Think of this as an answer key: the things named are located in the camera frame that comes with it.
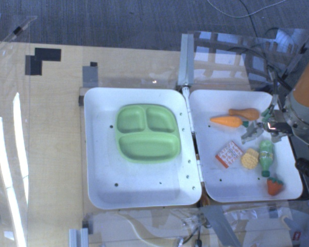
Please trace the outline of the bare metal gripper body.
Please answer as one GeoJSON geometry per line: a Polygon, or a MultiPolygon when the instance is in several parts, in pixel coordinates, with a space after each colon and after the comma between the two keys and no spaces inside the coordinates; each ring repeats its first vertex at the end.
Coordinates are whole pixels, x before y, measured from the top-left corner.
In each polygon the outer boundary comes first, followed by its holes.
{"type": "Polygon", "coordinates": [[[263,127],[271,136],[273,143],[280,142],[283,137],[290,137],[293,135],[291,126],[285,121],[283,112],[280,110],[273,110],[262,118],[263,127]]]}

